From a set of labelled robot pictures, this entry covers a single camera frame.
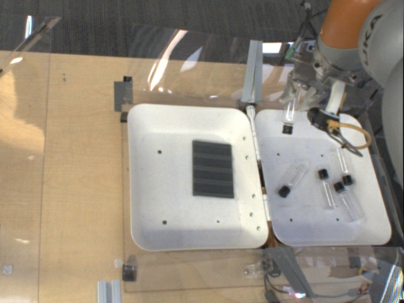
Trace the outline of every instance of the black cap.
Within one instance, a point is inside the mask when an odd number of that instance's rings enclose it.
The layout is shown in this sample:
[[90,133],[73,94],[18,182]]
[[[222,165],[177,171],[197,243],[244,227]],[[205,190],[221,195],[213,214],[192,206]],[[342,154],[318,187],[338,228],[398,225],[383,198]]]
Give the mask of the black cap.
[[282,133],[283,134],[292,134],[293,133],[293,126],[290,126],[288,124],[284,124]]
[[335,190],[335,192],[340,193],[345,190],[345,187],[342,184],[342,182],[337,182],[334,184],[334,190]]
[[327,179],[328,178],[328,172],[326,169],[321,169],[318,171],[318,177],[320,179]]
[[354,180],[352,179],[351,175],[345,175],[342,177],[342,183],[343,185],[349,186],[354,183]]
[[290,188],[287,187],[286,185],[282,186],[278,192],[278,194],[283,198],[286,198],[289,193],[290,193]]

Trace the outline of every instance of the gray carpet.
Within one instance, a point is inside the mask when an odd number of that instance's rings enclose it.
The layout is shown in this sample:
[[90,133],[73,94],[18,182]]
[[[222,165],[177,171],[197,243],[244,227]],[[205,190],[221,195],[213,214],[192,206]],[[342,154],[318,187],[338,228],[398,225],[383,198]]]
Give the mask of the gray carpet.
[[[303,0],[0,0],[0,14],[62,16],[53,52],[127,56],[135,24],[269,41],[291,41]],[[313,12],[330,0],[306,0]],[[313,19],[319,28],[323,15]],[[13,37],[1,47],[13,47]]]

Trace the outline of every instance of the black rubber mat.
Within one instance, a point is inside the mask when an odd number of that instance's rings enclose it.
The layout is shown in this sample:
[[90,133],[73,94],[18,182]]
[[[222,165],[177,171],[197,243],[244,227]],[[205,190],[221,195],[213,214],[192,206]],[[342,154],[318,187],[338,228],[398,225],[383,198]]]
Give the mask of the black rubber mat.
[[193,141],[193,195],[234,198],[232,146]]

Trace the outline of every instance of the test tube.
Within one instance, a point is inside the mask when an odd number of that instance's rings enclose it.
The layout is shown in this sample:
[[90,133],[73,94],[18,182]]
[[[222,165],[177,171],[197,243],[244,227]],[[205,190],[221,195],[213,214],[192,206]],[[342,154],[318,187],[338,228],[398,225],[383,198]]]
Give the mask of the test tube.
[[342,182],[335,183],[334,189],[343,204],[348,221],[352,222],[364,216],[357,198],[353,193],[345,189]]
[[296,92],[295,97],[287,102],[283,108],[282,121],[284,134],[293,133],[293,125],[296,121],[296,111],[299,104],[300,90]]
[[308,168],[308,164],[304,162],[292,164],[282,177],[282,186],[280,187],[278,194],[281,197],[286,198],[292,188],[302,179]]
[[352,175],[348,169],[347,154],[345,153],[345,149],[337,148],[336,151],[338,153],[338,159],[340,161],[340,167],[342,171],[342,183],[345,186],[352,185],[354,183],[354,180],[352,179]]
[[323,194],[327,209],[335,209],[337,207],[334,199],[333,192],[329,183],[329,175],[326,169],[321,169],[318,171],[318,177],[323,184]]

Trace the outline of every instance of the black bracket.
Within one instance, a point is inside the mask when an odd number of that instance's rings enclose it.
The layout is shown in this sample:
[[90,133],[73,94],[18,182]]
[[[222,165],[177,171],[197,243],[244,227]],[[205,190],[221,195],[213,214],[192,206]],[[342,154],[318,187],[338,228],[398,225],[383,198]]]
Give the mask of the black bracket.
[[124,76],[123,81],[114,82],[114,110],[122,111],[122,104],[133,103],[133,82],[131,76]]
[[138,267],[136,256],[130,256],[126,264],[122,266],[122,281],[135,282],[138,279]]

